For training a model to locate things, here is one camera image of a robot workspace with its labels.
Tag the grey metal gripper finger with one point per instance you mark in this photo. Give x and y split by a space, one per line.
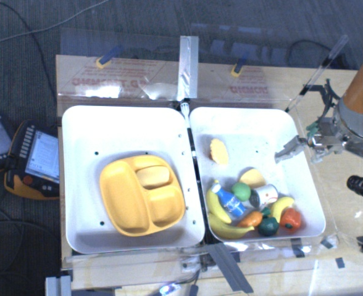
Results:
289 150
316 156

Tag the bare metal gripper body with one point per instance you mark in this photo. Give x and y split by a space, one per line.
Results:
331 134

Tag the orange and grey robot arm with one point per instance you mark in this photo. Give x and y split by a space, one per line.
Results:
353 94

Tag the white plastic tray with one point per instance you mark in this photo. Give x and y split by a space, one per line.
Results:
261 134
85 196

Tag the yellow toy lemon wedge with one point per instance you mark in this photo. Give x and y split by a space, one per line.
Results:
253 177

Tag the small white can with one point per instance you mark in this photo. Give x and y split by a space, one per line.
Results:
266 194

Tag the yellow banana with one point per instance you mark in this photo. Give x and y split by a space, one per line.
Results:
216 208
227 230
281 207

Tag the green toy ball fruit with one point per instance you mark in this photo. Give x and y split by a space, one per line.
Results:
241 191

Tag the orange toy pepper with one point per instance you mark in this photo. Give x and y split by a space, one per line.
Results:
290 218

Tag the yellow ridged toy food slice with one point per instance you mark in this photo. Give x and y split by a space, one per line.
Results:
219 151

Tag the blue toy bottle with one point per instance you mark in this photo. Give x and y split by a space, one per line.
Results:
231 203

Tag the green toy pepper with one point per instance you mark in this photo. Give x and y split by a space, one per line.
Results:
268 226

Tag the orange carrot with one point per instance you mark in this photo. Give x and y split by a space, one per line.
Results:
250 220

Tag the brown cardboard board red print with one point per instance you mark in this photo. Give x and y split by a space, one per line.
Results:
169 79

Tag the yellow divided plate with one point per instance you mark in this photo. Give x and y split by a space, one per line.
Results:
129 196

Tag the black cylinder on white bracket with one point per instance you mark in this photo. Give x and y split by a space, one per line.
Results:
356 183

